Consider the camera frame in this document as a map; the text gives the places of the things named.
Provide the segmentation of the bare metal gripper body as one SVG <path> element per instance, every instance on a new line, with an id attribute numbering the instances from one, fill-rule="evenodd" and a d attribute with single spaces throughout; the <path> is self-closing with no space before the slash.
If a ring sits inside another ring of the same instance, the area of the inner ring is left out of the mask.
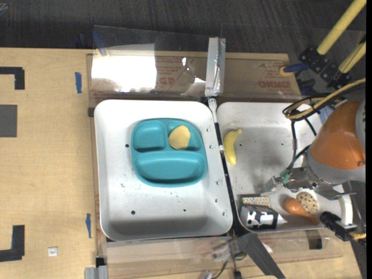
<path id="1" fill-rule="evenodd" d="M 299 191 L 300 189 L 320 188 L 321 181 L 307 167 L 297 167 L 285 172 L 282 178 L 284 187 Z"/>

